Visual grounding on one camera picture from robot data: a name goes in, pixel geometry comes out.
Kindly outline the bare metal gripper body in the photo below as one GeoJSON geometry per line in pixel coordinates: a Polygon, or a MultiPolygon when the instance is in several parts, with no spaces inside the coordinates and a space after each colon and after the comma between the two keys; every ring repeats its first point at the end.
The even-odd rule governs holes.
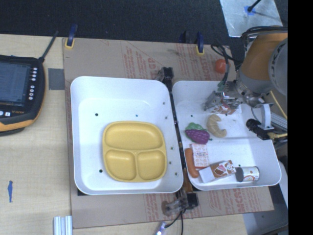
{"type": "Polygon", "coordinates": [[[242,82],[227,81],[219,88],[223,103],[229,107],[239,107],[247,104],[250,107],[260,107],[265,101],[262,95],[248,89],[242,82]]]}

